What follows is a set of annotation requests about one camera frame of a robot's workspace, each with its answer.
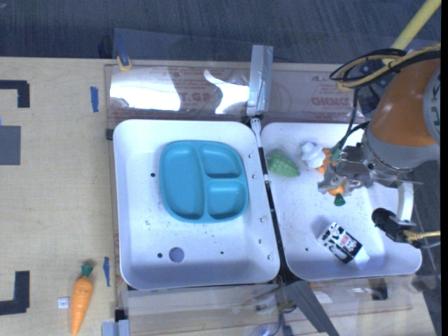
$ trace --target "gray tape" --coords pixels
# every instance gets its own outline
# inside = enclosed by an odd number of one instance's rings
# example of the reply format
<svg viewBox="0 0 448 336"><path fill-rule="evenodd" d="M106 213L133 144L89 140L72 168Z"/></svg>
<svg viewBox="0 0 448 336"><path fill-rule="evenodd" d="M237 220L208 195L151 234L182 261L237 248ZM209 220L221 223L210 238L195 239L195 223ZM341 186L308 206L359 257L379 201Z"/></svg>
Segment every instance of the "gray tape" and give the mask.
<svg viewBox="0 0 448 336"><path fill-rule="evenodd" d="M0 125L0 165L20 165L20 126Z"/></svg>
<svg viewBox="0 0 448 336"><path fill-rule="evenodd" d="M272 46L254 45L252 47L249 98L246 109L248 116L255 116L269 108L273 58Z"/></svg>

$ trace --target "green vegetable toy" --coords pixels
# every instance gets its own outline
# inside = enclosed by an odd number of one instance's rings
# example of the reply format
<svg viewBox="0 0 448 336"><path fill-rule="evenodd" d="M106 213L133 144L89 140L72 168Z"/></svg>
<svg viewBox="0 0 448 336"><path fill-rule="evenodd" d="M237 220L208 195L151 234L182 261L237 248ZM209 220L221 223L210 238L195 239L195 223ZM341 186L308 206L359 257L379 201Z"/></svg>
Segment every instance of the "green vegetable toy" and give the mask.
<svg viewBox="0 0 448 336"><path fill-rule="evenodd" d="M282 152L275 152L267 156L267 168L281 176L294 177L299 176L299 167Z"/></svg>

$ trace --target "blue tape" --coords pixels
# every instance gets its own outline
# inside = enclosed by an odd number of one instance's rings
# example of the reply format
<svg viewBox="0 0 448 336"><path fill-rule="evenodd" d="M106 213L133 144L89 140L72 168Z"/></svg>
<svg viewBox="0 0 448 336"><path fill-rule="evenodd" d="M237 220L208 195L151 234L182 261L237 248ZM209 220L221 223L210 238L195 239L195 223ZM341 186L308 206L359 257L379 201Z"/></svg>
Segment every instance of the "blue tape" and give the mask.
<svg viewBox="0 0 448 336"><path fill-rule="evenodd" d="M128 54L125 42L123 41L121 35L115 35L115 46L117 47L118 56L120 56L121 64L123 66L129 66Z"/></svg>
<svg viewBox="0 0 448 336"><path fill-rule="evenodd" d="M90 87L90 102L92 102L92 108L94 112L99 112L98 109L98 89L96 87Z"/></svg>
<svg viewBox="0 0 448 336"><path fill-rule="evenodd" d="M106 284L107 287L111 285L111 280L109 278L109 258L107 256L104 256L104 263L103 263L103 270L104 270L104 276L106 277Z"/></svg>

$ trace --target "orange carrot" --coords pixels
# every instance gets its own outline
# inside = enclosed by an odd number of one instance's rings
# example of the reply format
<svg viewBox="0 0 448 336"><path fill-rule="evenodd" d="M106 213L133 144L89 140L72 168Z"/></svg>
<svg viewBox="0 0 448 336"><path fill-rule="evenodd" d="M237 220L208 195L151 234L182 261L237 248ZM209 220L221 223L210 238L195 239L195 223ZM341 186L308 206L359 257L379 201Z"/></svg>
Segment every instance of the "orange carrot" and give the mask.
<svg viewBox="0 0 448 336"><path fill-rule="evenodd" d="M83 322L85 313L89 306L90 298L93 292L93 283L89 279L89 275L93 268L89 265L83 265L83 275L76 280L73 287L73 295L71 297L71 334L78 334Z"/></svg>
<svg viewBox="0 0 448 336"><path fill-rule="evenodd" d="M325 159L323 160L323 163L320 167L317 168L318 171L320 171L322 174L325 173L325 171L327 170L327 166L328 164L332 164L332 165L336 165L336 162L331 162L330 158L331 158L331 150L329 148L324 148L322 150L325 153Z"/></svg>
<svg viewBox="0 0 448 336"><path fill-rule="evenodd" d="M328 191L329 194L334 195L336 197L336 195L338 194L344 194L344 186L342 184L340 184L337 188L335 189L330 189Z"/></svg>

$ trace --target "sink drain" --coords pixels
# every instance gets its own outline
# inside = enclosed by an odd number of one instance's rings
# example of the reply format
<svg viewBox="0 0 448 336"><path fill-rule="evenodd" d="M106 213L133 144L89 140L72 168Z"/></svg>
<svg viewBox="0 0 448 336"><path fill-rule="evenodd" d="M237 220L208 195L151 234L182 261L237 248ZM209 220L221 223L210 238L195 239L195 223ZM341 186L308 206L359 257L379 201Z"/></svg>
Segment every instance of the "sink drain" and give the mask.
<svg viewBox="0 0 448 336"><path fill-rule="evenodd" d="M169 251L169 258L174 263L180 263L183 260L184 256L185 254L181 248L173 248Z"/></svg>

